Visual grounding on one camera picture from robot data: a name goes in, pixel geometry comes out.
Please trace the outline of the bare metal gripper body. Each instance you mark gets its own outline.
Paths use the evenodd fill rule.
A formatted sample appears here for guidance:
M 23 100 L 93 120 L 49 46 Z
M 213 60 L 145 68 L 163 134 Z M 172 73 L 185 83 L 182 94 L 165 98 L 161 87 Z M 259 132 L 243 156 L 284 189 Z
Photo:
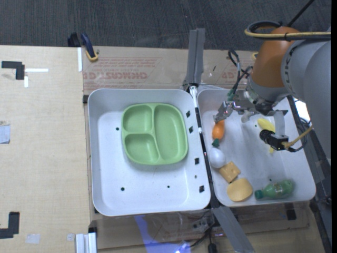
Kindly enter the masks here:
M 250 94 L 246 90 L 237 90 L 232 103 L 232 107 L 236 111 L 250 111 L 262 115 L 269 115 L 276 105 L 276 102 L 265 100 L 254 92 Z

